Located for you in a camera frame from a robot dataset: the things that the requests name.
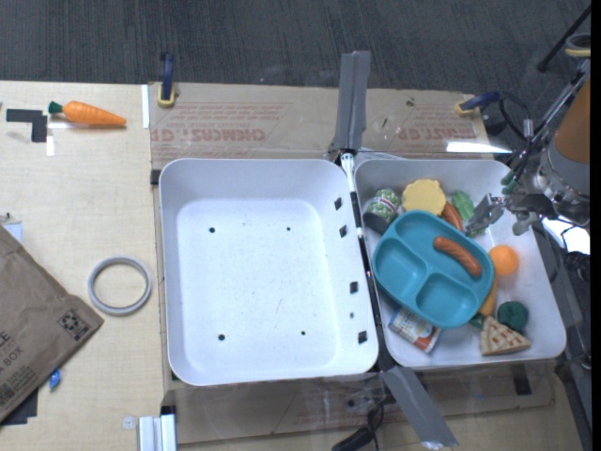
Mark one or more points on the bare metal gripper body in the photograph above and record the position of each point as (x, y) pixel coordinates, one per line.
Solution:
(563, 202)

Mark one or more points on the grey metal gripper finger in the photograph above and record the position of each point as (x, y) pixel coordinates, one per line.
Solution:
(483, 214)
(523, 222)

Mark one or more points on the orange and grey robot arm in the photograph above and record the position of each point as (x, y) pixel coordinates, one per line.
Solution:
(573, 129)

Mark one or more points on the light green toy lettuce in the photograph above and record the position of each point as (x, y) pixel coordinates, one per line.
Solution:
(463, 205)

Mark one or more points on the orange toy sausage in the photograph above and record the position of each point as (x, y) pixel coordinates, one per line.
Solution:
(451, 215)

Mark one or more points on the orange ball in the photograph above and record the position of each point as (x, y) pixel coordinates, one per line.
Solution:
(503, 260)

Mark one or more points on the brown toy sausage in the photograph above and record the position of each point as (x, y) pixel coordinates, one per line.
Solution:
(457, 255)

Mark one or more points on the yellow round biscuit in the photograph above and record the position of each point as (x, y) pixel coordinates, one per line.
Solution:
(423, 197)

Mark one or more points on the white plastic tray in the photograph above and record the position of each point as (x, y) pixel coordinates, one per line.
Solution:
(263, 275)
(526, 294)

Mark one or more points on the orange carrot with green top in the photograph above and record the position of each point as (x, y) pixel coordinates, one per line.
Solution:
(488, 306)
(89, 113)

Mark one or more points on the blue divided plate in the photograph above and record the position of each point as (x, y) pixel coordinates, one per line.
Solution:
(413, 270)

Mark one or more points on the dark green broccoli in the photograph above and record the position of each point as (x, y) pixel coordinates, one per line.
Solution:
(513, 315)

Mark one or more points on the green pea can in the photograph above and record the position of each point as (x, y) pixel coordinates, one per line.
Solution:
(384, 205)

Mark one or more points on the toy pizza slice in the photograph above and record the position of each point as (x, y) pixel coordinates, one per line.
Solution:
(500, 341)

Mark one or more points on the white and orange can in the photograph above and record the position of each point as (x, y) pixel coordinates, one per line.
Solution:
(415, 331)

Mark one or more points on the brown cardboard board red print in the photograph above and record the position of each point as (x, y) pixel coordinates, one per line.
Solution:
(235, 125)

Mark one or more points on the small blue wrapper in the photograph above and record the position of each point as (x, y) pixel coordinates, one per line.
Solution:
(55, 378)

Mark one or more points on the brown paper envelope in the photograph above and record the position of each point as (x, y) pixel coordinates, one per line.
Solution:
(33, 317)

